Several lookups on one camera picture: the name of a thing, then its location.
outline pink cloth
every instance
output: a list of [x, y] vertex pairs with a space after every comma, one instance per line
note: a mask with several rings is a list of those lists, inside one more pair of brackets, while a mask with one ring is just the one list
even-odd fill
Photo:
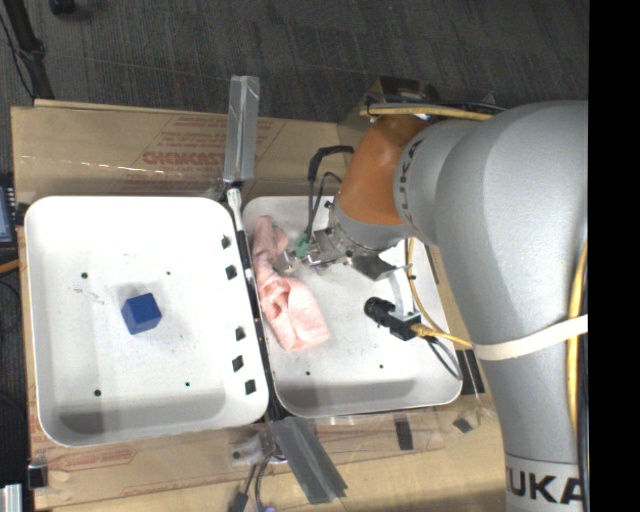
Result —
[[273, 269], [287, 242], [287, 235], [271, 217], [258, 219], [251, 256], [260, 306], [280, 345], [293, 351], [327, 341], [330, 334], [311, 290], [298, 279], [283, 277]]

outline blue block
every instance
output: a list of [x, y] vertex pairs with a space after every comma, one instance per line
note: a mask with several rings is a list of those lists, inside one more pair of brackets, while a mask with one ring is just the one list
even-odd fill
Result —
[[145, 293], [127, 299], [122, 308], [122, 317], [131, 334], [153, 329], [162, 318], [162, 313], [153, 298], [153, 294]]

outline black pole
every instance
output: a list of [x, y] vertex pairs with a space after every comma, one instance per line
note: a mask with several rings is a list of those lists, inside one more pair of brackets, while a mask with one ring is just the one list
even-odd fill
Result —
[[22, 0], [3, 0], [3, 2], [20, 48], [18, 55], [31, 79], [33, 95], [36, 98], [54, 99], [47, 70], [44, 67], [44, 47], [42, 41], [33, 32], [24, 2]]

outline gray carpet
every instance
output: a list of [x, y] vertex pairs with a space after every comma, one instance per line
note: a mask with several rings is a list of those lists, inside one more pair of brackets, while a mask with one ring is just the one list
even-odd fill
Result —
[[[588, 98], [588, 0], [78, 0], [67, 18], [45, 0], [26, 5], [61, 100], [225, 112], [233, 74], [260, 77], [261, 115], [319, 121], [341, 120], [379, 75], [425, 80], [448, 100], [492, 91], [504, 107]], [[0, 172], [8, 172], [9, 107], [30, 99], [4, 35], [0, 69]], [[7, 289], [0, 312], [0, 393], [24, 407]], [[24, 440], [2, 407], [0, 486], [18, 478], [8, 475], [20, 473]]]

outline white strap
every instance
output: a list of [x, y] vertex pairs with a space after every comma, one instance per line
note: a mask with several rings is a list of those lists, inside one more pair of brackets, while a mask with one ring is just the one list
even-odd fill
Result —
[[496, 345], [474, 344], [473, 349], [480, 359], [502, 361], [533, 354], [588, 331], [589, 315], [587, 314], [546, 327], [519, 340], [505, 341]]

